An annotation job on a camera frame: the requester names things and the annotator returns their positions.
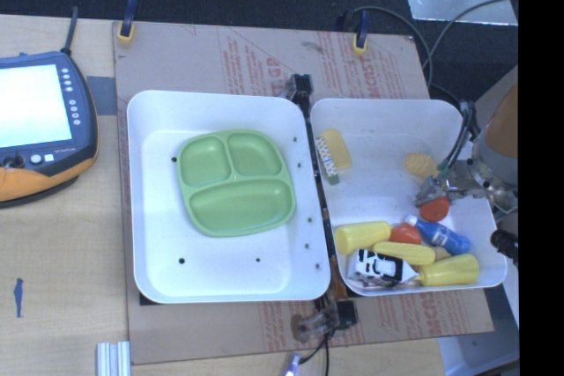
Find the yellow squeeze bottle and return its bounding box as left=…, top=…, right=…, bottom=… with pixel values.
left=415, top=253, right=480, bottom=288
left=333, top=220, right=393, bottom=257

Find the small yellow ridged toy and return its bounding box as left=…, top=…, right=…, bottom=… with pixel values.
left=404, top=151, right=440, bottom=181

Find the thin black and white rod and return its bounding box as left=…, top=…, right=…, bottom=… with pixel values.
left=297, top=94, right=343, bottom=301

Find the blue bottle with white cap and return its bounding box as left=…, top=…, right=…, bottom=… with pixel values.
left=404, top=214, right=471, bottom=256

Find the black cylinder on white bracket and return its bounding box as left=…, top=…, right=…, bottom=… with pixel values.
left=489, top=227, right=520, bottom=266

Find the yellow corn cob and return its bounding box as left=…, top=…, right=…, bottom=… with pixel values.
left=373, top=240, right=437, bottom=267

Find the white plastic tray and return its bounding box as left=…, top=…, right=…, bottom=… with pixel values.
left=309, top=97, right=509, bottom=298
left=126, top=89, right=332, bottom=306

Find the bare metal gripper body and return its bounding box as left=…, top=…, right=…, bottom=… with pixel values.
left=443, top=159, right=520, bottom=215

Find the orange round toy fruit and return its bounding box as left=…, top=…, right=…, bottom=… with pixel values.
left=419, top=195, right=451, bottom=223

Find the black block with thin wires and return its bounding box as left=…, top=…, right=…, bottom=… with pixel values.
left=285, top=73, right=315, bottom=101
left=334, top=299, right=360, bottom=330

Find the brown cardboard board red print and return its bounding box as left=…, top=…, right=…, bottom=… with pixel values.
left=112, top=20, right=496, bottom=366

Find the green divided plate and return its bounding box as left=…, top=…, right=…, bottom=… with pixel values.
left=175, top=129, right=298, bottom=239

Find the yellow packet with white print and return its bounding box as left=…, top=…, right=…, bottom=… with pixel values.
left=314, top=128, right=353, bottom=187

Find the orange toy with red top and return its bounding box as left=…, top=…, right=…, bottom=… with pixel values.
left=389, top=222, right=423, bottom=247

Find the black and white carton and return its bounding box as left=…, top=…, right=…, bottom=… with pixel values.
left=347, top=247, right=420, bottom=290

